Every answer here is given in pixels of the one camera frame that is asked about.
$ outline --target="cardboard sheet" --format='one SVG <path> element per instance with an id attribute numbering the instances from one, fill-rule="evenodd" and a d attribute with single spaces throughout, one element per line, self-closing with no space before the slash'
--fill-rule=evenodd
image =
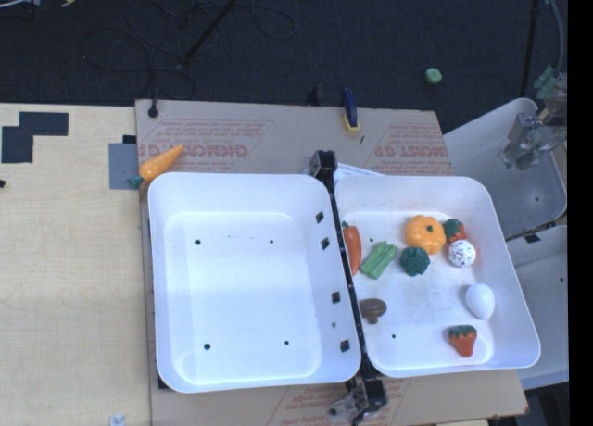
<path id="1" fill-rule="evenodd" d="M 170 170 L 303 173 L 318 150 L 339 163 L 383 174 L 452 175 L 434 112 L 359 108 L 360 130 L 346 131 L 344 109 L 213 102 L 136 102 L 138 160 L 176 144 L 185 150 Z M 145 301 L 153 425 L 337 426 L 327 406 L 343 397 L 344 384 L 254 388 L 184 395 L 159 388 L 146 184 L 140 188 Z M 524 392 L 515 370 L 413 379 L 384 379 L 388 404 L 364 423 L 410 426 L 523 414 Z"/>

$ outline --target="toy carrot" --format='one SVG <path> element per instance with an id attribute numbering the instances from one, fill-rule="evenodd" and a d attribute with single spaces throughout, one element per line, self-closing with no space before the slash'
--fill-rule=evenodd
<path id="1" fill-rule="evenodd" d="M 353 225 L 342 222 L 342 233 L 348 249 L 348 260 L 350 261 L 350 271 L 355 275 L 359 271 L 360 260 L 362 258 L 362 244 L 360 242 L 359 229 Z"/>
<path id="2" fill-rule="evenodd" d="M 130 184 L 134 189 L 138 189 L 142 181 L 153 181 L 157 176 L 160 176 L 170 168 L 175 159 L 177 159 L 177 156 L 182 153 L 183 148 L 183 144 L 179 144 L 146 160 L 138 169 L 139 176 L 130 178 Z"/>
<path id="3" fill-rule="evenodd" d="M 448 330 L 448 339 L 462 357 L 471 357 L 473 346 L 478 336 L 474 326 L 460 325 Z"/>

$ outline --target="toy egg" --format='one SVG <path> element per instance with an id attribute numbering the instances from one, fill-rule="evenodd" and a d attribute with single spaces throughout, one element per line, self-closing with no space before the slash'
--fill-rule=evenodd
<path id="1" fill-rule="evenodd" d="M 470 267 L 475 261 L 475 248 L 467 240 L 456 240 L 448 246 L 448 260 L 456 267 Z"/>
<path id="2" fill-rule="evenodd" d="M 472 313 L 481 320 L 488 320 L 494 312 L 494 292 L 487 284 L 477 282 L 465 292 L 465 302 Z"/>

